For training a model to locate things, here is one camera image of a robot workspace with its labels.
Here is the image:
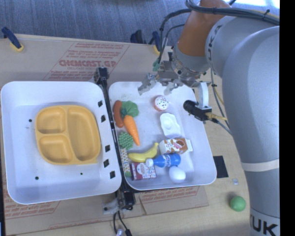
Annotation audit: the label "black block with wires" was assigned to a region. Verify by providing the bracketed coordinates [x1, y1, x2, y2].
[102, 190, 136, 215]
[93, 67, 110, 83]

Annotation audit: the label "orange carrot with green leaves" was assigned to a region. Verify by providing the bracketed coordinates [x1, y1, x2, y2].
[119, 100, 141, 147]

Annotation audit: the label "white plastic tray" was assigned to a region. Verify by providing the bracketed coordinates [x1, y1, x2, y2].
[108, 81, 217, 191]
[0, 80, 122, 205]

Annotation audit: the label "white frosted cupcake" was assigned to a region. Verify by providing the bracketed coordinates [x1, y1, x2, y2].
[153, 95, 172, 112]

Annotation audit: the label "green grapes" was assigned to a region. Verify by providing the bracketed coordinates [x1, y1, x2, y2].
[118, 131, 134, 150]

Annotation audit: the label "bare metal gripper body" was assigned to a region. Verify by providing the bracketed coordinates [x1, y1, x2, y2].
[157, 57, 209, 88]

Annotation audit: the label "orange sausage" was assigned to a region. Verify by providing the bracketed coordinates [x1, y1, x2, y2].
[113, 100, 125, 129]

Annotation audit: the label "white fried egg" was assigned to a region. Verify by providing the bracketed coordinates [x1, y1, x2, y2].
[159, 112, 182, 136]

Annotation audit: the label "red and white carton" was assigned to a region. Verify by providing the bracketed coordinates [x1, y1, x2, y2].
[129, 162, 157, 181]

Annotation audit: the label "black cylinder on white bracket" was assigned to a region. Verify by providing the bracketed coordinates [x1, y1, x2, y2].
[182, 81, 213, 122]

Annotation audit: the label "orange and white carton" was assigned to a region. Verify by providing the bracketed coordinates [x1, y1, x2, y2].
[158, 137, 194, 155]

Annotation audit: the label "green ball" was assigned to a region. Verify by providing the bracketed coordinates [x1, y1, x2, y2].
[230, 195, 247, 212]

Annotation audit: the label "yellow divided plate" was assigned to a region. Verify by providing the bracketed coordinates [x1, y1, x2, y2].
[34, 104, 102, 166]

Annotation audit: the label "yellow banana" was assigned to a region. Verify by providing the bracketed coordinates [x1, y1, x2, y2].
[127, 142, 160, 163]

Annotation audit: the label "blue and white bottle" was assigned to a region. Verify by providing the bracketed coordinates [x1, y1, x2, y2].
[145, 152, 182, 168]

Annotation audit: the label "yellow patterned packet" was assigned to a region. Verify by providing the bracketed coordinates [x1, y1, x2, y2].
[119, 148, 132, 178]

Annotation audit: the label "brown cardboard board red print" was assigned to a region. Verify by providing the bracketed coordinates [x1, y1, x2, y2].
[0, 33, 210, 236]

